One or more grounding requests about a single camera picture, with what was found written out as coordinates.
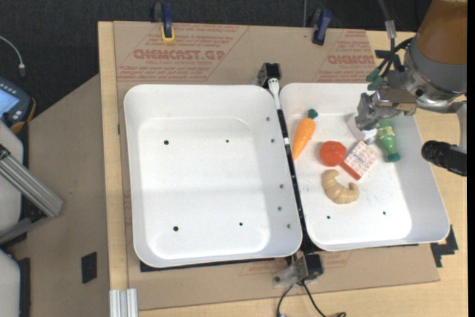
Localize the green bottle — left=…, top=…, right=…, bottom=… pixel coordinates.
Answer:
left=375, top=119, right=402, bottom=163

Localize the orange tomato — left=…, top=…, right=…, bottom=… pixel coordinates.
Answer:
left=319, top=140, right=348, bottom=166

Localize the beige croissant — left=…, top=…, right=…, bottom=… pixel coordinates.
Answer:
left=321, top=169, right=361, bottom=205

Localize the orange carrot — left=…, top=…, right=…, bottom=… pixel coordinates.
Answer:
left=292, top=108, right=320, bottom=161

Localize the black cylinder on white bracket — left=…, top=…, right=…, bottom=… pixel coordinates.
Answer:
left=420, top=99, right=468, bottom=177

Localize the thin black and white rod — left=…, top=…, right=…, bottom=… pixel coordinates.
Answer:
left=267, top=77, right=307, bottom=237

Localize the orange and white carton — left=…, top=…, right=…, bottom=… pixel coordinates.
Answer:
left=341, top=140, right=379, bottom=181

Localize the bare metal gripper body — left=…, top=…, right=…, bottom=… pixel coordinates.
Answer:
left=373, top=84, right=467, bottom=117

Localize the white plastic tray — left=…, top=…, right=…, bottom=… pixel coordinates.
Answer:
left=278, top=82, right=451, bottom=252
left=122, top=83, right=304, bottom=269

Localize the brown cardboard board red print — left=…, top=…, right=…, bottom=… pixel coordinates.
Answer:
left=112, top=21, right=442, bottom=311

